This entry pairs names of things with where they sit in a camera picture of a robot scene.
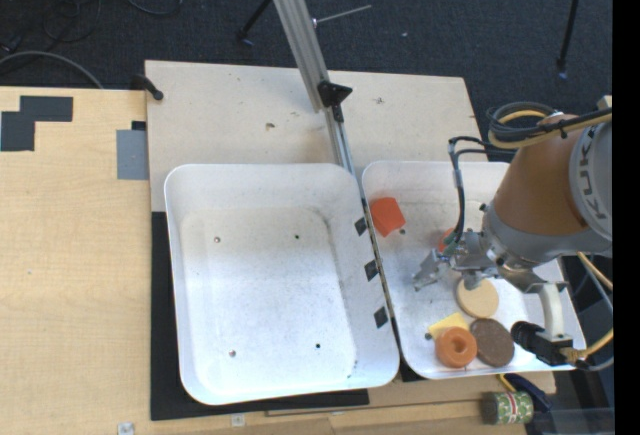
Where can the black cylinder on white bracket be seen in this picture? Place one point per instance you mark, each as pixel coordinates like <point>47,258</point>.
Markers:
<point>545,338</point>

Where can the beige round biscuit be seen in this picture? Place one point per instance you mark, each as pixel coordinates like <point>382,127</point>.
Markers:
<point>480,300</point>

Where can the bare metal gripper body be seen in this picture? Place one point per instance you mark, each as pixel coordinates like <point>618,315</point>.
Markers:
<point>477,253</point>

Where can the yellow flat square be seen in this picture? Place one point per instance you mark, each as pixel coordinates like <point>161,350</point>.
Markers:
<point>445,323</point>

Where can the pale wood board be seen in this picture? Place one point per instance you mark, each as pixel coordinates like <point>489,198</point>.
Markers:
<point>240,123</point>

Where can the brown round biscuit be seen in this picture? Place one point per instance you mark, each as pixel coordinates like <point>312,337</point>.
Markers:
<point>493,343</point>

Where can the orange doughnut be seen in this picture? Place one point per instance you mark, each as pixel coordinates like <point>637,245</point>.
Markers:
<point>455,348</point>

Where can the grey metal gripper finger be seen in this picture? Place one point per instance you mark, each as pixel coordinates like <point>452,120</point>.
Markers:
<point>424,273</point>
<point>444,268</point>

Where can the green patterned can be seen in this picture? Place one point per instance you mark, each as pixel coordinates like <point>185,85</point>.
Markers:
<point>510,407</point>

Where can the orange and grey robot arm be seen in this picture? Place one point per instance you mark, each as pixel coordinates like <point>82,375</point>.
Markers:
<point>542,188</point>

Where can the orange cube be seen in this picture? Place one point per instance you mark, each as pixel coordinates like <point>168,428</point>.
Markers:
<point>386,217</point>

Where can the white plastic tray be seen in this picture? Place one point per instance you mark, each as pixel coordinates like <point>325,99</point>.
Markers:
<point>270,283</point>
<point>425,313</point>

